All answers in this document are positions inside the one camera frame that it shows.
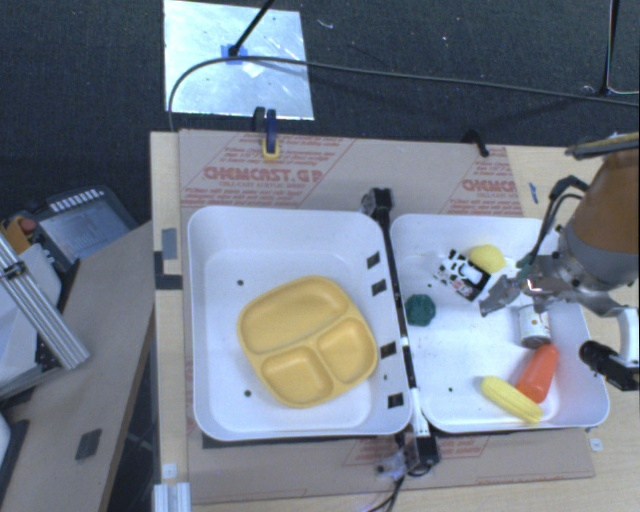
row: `black connector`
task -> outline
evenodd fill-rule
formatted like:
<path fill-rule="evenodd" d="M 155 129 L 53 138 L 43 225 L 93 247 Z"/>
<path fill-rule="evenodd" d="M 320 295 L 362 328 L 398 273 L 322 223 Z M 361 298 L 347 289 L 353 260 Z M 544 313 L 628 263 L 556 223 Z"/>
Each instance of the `black connector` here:
<path fill-rule="evenodd" d="M 606 381 L 620 391 L 638 391 L 638 367 L 628 368 L 612 359 L 618 355 L 610 347 L 596 341 L 587 341 L 580 347 L 580 359 L 589 368 L 604 376 Z"/>
<path fill-rule="evenodd" d="M 440 462 L 440 450 L 435 436 L 416 437 L 416 444 L 421 466 L 431 469 Z"/>
<path fill-rule="evenodd" d="M 393 197 L 390 188 L 372 188 L 362 198 L 360 210 L 362 213 L 379 221 L 381 213 L 387 216 L 393 208 Z"/>
<path fill-rule="evenodd" d="M 474 129 L 467 130 L 467 133 L 464 134 L 464 137 L 462 137 L 462 140 L 460 142 L 462 142 L 463 144 L 471 143 L 478 146 L 478 151 L 483 158 L 487 158 L 490 154 L 489 150 L 487 149 L 487 145 L 484 143 L 484 140 Z"/>

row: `black clip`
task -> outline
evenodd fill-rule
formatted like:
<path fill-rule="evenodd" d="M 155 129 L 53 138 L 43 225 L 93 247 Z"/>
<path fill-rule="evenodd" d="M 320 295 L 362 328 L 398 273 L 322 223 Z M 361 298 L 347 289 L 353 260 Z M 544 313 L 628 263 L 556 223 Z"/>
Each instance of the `black clip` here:
<path fill-rule="evenodd" d="M 280 156 L 280 145 L 276 137 L 276 111 L 267 110 L 265 138 L 262 142 L 262 156 L 267 160 L 275 160 Z"/>
<path fill-rule="evenodd" d="M 462 137 L 462 140 L 460 142 L 475 143 L 478 146 L 478 151 L 480 151 L 480 154 L 484 158 L 487 158 L 489 156 L 489 150 L 487 149 L 487 146 L 482 140 L 482 137 L 480 137 L 480 134 L 474 129 L 467 130 L 467 133 L 464 134 L 464 137 Z"/>
<path fill-rule="evenodd" d="M 256 107 L 253 111 L 253 118 L 251 119 L 251 131 L 262 132 L 264 131 L 264 118 L 267 111 L 264 107 Z"/>
<path fill-rule="evenodd" d="M 0 279 L 6 279 L 7 281 L 15 277 L 21 276 L 27 270 L 27 266 L 24 261 L 17 261 L 13 265 L 9 265 L 7 268 L 0 272 Z"/>

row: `black carpet floor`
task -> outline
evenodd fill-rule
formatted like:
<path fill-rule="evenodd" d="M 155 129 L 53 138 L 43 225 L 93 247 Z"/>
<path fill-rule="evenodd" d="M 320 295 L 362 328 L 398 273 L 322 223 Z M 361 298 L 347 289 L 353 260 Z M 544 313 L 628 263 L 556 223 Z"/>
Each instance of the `black carpet floor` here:
<path fill-rule="evenodd" d="M 640 4 L 620 4 L 613 80 L 637 88 Z M 607 0 L 275 7 L 301 13 L 310 60 L 573 94 L 602 82 Z M 149 219 L 149 133 L 168 130 L 163 50 L 161 0 L 0 3 L 0 218 L 26 200 L 105 184 L 138 221 Z M 281 131 L 456 141 L 474 128 L 488 143 L 564 146 L 638 128 L 638 109 L 628 106 L 315 69 L 310 83 L 316 120 L 283 122 Z M 176 126 L 249 123 L 176 116 Z"/>

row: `cardboard sheet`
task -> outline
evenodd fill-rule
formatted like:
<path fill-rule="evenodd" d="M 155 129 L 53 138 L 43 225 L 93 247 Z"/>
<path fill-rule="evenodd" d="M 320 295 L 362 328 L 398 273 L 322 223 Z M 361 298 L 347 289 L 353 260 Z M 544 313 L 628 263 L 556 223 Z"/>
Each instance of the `cardboard sheet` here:
<path fill-rule="evenodd" d="M 180 206 L 184 226 L 210 204 L 351 210 L 372 187 L 392 188 L 392 216 L 404 213 L 522 215 L 504 147 L 483 158 L 475 146 L 279 136 L 281 157 L 264 161 L 260 135 L 180 133 Z M 186 256 L 184 237 L 182 255 Z M 391 437 L 224 444 L 193 421 L 188 275 L 185 377 L 188 479 L 194 503 L 386 491 L 375 465 L 396 449 Z M 407 488 L 560 480 L 594 475 L 578 429 L 440 440 L 442 461 Z"/>

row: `electronic device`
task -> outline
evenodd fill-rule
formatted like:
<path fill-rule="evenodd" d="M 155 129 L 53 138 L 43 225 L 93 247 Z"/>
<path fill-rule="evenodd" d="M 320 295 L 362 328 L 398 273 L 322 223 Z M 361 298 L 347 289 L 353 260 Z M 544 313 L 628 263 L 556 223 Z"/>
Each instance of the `electronic device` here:
<path fill-rule="evenodd" d="M 49 197 L 5 221 L 5 236 L 16 245 L 39 243 L 55 270 L 73 264 L 135 228 L 137 223 L 105 186 L 80 188 Z"/>

